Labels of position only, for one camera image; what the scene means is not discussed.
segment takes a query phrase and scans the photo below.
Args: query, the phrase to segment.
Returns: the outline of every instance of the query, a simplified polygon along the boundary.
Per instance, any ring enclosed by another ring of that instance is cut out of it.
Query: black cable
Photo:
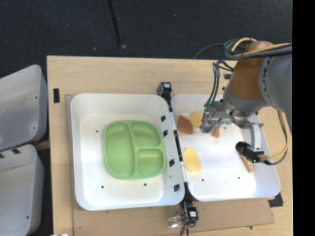
[[[253,54],[247,54],[245,52],[245,48],[253,43],[253,40],[245,40],[243,41],[243,44],[245,43],[245,46],[238,45],[236,49],[233,51],[232,48],[235,45],[235,43],[238,41],[238,39],[231,39],[224,43],[223,47],[225,49],[224,53],[225,56],[229,59],[253,59],[253,58],[267,58],[267,57],[275,57],[275,56],[284,56],[292,53],[292,43],[288,43],[282,46],[274,47],[269,50],[256,52]]]
[[[285,143],[287,143],[287,139],[288,139],[288,137],[287,137],[287,132],[286,132],[286,129],[285,129],[285,126],[284,126],[284,123],[283,123],[283,121],[282,121],[281,114],[280,114],[279,111],[278,111],[278,117],[279,117],[279,121],[280,121],[280,124],[281,124],[282,131],[284,132]],[[281,163],[281,162],[285,159],[285,157],[286,157],[286,155],[287,155],[287,152],[288,152],[288,149],[287,149],[287,150],[285,151],[285,153],[283,154],[283,157],[282,157],[280,160],[278,160],[277,162],[272,163],[272,162],[270,162],[270,161],[264,161],[264,163],[265,163],[266,165],[277,165],[277,164]]]
[[[211,94],[210,94],[209,99],[208,99],[207,102],[206,102],[206,105],[207,105],[207,106],[210,106],[210,105],[211,105],[212,97],[213,97],[213,95],[215,94],[215,91],[216,91],[216,85],[217,85],[217,77],[216,77],[216,75],[215,75],[215,81],[214,81],[214,83],[213,83],[212,92],[211,92]]]
[[[210,104],[210,106],[213,105],[215,99],[216,99],[216,96],[217,96],[217,93],[218,93],[218,89],[219,89],[219,76],[216,74],[216,77],[217,77],[217,84],[216,84],[216,91],[215,91],[215,94],[213,96],[213,99],[212,99],[212,103]]]
[[[226,68],[226,67],[223,67],[223,66],[220,66],[220,65],[218,65],[218,68],[221,68],[221,69],[223,69],[223,70],[225,70],[225,71],[229,71],[229,72],[232,72],[233,70],[231,70],[230,68]]]
[[[189,236],[189,228],[188,228],[188,226],[185,226],[185,225],[183,226],[183,229],[181,231],[181,235],[180,236],[183,236],[185,228],[186,228],[186,235]]]
[[[231,71],[234,71],[234,68],[232,66],[228,65],[224,60],[221,60],[221,61],[226,67],[230,68]]]
[[[111,17],[112,17],[112,21],[113,21],[113,24],[114,24],[114,30],[115,30],[115,34],[116,34],[116,42],[117,42],[118,45],[121,45],[122,41],[121,41],[119,30],[118,30],[118,25],[117,25],[117,20],[116,20],[116,17],[115,17],[113,3],[112,3],[112,0],[107,0],[107,1],[108,1],[108,6],[109,6],[110,14],[111,14]]]
[[[193,228],[195,225],[196,225],[196,222],[193,221],[193,222],[191,222],[191,223],[189,224],[189,227],[190,227],[190,228]]]
[[[213,45],[208,45],[206,47],[204,47],[203,49],[201,49],[194,57],[193,59],[196,59],[201,53],[203,53],[204,51],[210,49],[210,48],[213,48],[213,47],[216,47],[216,46],[223,46],[223,43],[220,43],[220,44],[213,44]]]

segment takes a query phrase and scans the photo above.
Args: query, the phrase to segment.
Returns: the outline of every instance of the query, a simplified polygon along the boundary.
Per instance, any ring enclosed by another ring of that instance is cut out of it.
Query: green plate
[[[166,165],[160,131],[150,122],[120,120],[104,129],[105,163],[112,175],[122,179],[159,175]]]

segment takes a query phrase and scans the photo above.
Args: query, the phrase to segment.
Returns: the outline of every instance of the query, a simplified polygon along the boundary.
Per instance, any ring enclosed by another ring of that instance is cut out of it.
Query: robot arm
[[[260,148],[261,123],[251,123],[249,117],[266,106],[272,106],[279,113],[285,113],[292,133],[292,48],[282,44],[280,51],[272,52],[270,42],[254,41],[238,57],[232,77],[224,91],[223,100],[213,101],[208,107],[205,104],[202,132],[209,133],[223,123],[234,123],[240,128],[249,128],[252,134],[252,145],[237,144],[237,150],[252,162],[262,161],[266,157],[255,148]]]
[[[247,50],[271,46],[270,42],[257,41]],[[231,120],[242,127],[236,112],[257,113],[261,108],[272,106],[286,114],[292,133],[292,54],[257,59],[240,59],[224,92],[225,111]]]

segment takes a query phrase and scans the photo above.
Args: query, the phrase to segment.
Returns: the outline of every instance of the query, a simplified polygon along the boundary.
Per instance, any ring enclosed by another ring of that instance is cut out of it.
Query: white tray
[[[153,94],[92,94],[75,96],[70,104],[75,197],[87,210],[153,207],[178,204],[184,183],[167,103]],[[102,149],[105,126],[116,120],[144,120],[167,135],[166,168],[146,179],[118,179],[107,170]]]
[[[203,105],[209,95],[178,94],[172,99],[175,118],[178,115],[189,117],[192,112],[203,112]],[[257,116],[252,122],[259,123]],[[273,197],[280,191],[280,181],[276,168],[261,163],[254,164],[254,172],[249,173],[241,160],[235,145],[242,141],[251,144],[249,129],[240,129],[234,124],[223,125],[220,137],[204,134],[194,127],[192,135],[179,132],[182,152],[193,147],[198,153],[202,170],[186,170],[189,191],[200,201],[217,201],[243,198]],[[262,147],[270,155],[263,131]]]

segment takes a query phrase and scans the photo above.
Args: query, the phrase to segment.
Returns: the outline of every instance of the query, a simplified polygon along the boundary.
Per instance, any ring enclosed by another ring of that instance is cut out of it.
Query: yellow food piece
[[[187,170],[200,171],[201,163],[196,150],[192,147],[188,147],[184,150],[183,161]]]
[[[201,126],[201,122],[202,122],[202,113],[192,112],[189,115],[188,119],[191,121],[191,123],[194,127],[199,128]]]

